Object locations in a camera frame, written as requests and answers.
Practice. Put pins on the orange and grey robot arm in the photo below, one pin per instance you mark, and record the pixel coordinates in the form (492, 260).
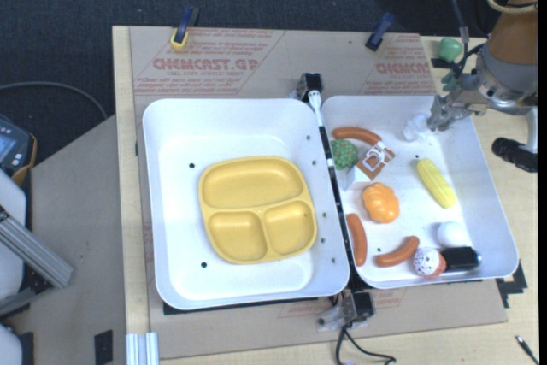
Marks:
(515, 30)

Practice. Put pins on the yellow toy corn cob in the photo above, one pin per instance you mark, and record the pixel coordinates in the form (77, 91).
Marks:
(436, 183)

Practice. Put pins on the green toy broccoli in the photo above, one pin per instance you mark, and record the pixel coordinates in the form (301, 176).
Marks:
(344, 154)

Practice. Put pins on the white plastic tray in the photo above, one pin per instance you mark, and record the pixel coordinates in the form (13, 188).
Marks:
(410, 209)
(179, 192)

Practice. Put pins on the orange toy sausage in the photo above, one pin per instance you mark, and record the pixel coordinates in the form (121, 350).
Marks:
(357, 133)
(358, 239)
(397, 254)

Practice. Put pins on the white toy egg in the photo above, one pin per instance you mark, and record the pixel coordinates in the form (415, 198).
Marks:
(452, 233)

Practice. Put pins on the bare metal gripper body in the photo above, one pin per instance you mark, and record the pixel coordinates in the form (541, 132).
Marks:
(491, 96)

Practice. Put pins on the white sprinkled toy ice cream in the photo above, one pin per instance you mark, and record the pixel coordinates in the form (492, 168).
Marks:
(427, 261)

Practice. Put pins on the black cylinder on white bracket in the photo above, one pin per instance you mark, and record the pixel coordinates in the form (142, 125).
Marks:
(515, 151)

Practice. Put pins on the yellow divided plate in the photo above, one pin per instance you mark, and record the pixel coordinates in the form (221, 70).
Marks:
(252, 184)

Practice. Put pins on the green toy pepper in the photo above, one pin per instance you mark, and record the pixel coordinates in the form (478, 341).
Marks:
(451, 48)

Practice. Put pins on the orange and white carton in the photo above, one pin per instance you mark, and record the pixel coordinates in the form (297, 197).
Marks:
(376, 160)

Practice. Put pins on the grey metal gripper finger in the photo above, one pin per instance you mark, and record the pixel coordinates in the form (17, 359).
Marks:
(436, 115)
(453, 115)

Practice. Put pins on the brown cardboard board red print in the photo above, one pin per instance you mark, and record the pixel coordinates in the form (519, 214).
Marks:
(265, 60)

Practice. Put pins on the thin black and white rod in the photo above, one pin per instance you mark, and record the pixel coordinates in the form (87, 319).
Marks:
(329, 158)

